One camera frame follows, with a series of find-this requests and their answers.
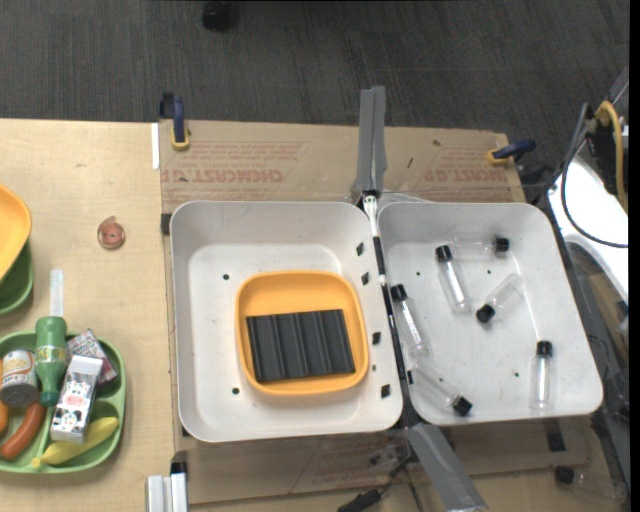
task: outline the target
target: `yellow cable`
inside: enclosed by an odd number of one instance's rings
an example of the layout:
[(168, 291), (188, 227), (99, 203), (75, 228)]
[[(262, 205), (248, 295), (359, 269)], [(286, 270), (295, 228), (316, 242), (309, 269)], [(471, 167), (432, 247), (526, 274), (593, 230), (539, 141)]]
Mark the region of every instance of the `yellow cable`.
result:
[[(609, 118), (602, 116), (606, 112), (609, 114)], [(618, 120), (618, 113), (615, 107), (610, 101), (603, 101), (598, 110), (596, 111), (596, 117), (600, 118), (600, 121), (604, 126), (609, 125), (609, 121), (613, 123), (613, 138), (616, 143), (616, 188), (618, 189), (618, 198), (620, 204), (624, 209), (624, 212), (629, 215), (629, 202), (627, 201), (627, 194), (624, 191), (624, 149), (622, 147), (622, 127)]]

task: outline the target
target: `green bottle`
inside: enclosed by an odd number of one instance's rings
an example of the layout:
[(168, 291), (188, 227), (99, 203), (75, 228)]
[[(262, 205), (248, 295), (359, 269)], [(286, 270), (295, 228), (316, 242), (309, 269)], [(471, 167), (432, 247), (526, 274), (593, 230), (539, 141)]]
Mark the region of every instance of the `green bottle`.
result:
[(42, 383), (40, 403), (54, 407), (60, 396), (60, 381), (67, 370), (67, 323), (60, 316), (45, 316), (36, 322), (35, 371)]

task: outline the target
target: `white tray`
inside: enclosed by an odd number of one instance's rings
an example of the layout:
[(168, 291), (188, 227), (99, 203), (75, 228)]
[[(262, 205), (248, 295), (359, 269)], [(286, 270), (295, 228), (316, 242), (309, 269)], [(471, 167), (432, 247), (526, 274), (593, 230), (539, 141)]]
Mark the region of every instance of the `white tray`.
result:
[[(360, 210), (346, 203), (191, 202), (172, 216), (171, 248), (178, 405), (191, 435), (227, 442), (383, 431), (396, 423), (399, 379), (370, 227)], [(355, 387), (277, 397), (245, 378), (235, 338), (236, 292), (257, 273), (289, 269), (335, 272), (356, 290), (370, 365)], [(374, 332), (381, 333), (376, 345)]]
[[(378, 216), (387, 277), (402, 283), (431, 336), (433, 361), (473, 403), (466, 417), (442, 410), (409, 386), (420, 416), (437, 425), (540, 417), (529, 408), (530, 361), (538, 340), (554, 347), (554, 408), (544, 416), (589, 414), (602, 384), (548, 219), (526, 204), (392, 203)], [(456, 233), (491, 233), (511, 241), (508, 257), (460, 261), (472, 313), (453, 313), (438, 280), (435, 248)], [(475, 310), (511, 272), (522, 275), (526, 300), (486, 328)], [(407, 369), (413, 363), (406, 356)]]

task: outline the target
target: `wooden table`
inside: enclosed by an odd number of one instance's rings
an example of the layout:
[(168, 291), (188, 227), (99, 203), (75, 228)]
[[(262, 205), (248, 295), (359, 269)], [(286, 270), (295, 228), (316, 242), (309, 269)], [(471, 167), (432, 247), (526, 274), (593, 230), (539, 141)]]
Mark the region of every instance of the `wooden table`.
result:
[[(5, 135), (0, 181), (29, 205), (35, 285), (32, 300), (0, 317), (0, 335), (33, 329), (49, 312), (49, 272), (65, 274), (65, 317), (70, 330), (90, 327), (115, 344), (127, 364), (127, 407), (122, 439), (100, 466), (68, 475), (0, 475), (3, 503), (16, 510), (139, 511), (147, 476), (168, 473), (174, 456), (167, 287), (160, 173), (152, 168), (151, 125), (1, 120)], [(115, 215), (125, 244), (103, 249), (96, 230)], [(591, 464), (606, 471), (597, 437), (584, 436)], [(615, 510), (576, 501), (557, 489), (549, 468), (475, 477), (491, 510)], [(211, 481), (215, 488), (217, 482)], [(238, 485), (251, 486), (250, 480)], [(426, 510), (443, 510), (434, 489), (417, 483)], [(356, 491), (216, 503), (194, 510), (335, 510)], [(377, 510), (417, 510), (405, 484), (391, 487)]]

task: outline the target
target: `clear vial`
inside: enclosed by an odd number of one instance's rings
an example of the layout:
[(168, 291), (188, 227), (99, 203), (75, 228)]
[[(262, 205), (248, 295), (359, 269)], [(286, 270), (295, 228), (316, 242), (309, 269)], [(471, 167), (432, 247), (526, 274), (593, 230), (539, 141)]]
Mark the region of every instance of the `clear vial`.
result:
[(536, 356), (531, 361), (532, 409), (543, 411), (553, 407), (551, 380), (553, 377), (553, 345), (550, 341), (539, 341)]
[(494, 235), (460, 234), (453, 238), (455, 258), (491, 258), (509, 251), (509, 239)]
[(555, 477), (562, 487), (587, 500), (618, 506), (627, 500), (627, 486), (623, 482), (591, 469), (559, 466), (555, 469)]
[(473, 407), (458, 387), (440, 377), (430, 357), (418, 360), (411, 369), (411, 378), (415, 389), (442, 410), (452, 410), (460, 416), (466, 416)]
[(409, 354), (418, 357), (429, 350), (429, 338), (424, 322), (418, 314), (415, 301), (407, 296), (404, 286), (398, 284), (391, 288), (391, 298), (396, 309), (396, 318), (400, 339), (408, 346)]
[(487, 324), (502, 310), (524, 297), (524, 281), (519, 274), (509, 274), (491, 293), (483, 306), (476, 311), (476, 318)]
[(442, 284), (451, 309), (456, 313), (471, 311), (469, 292), (464, 281), (464, 275), (460, 265), (453, 258), (451, 247), (441, 245), (436, 248), (436, 258), (440, 269), (440, 284)]

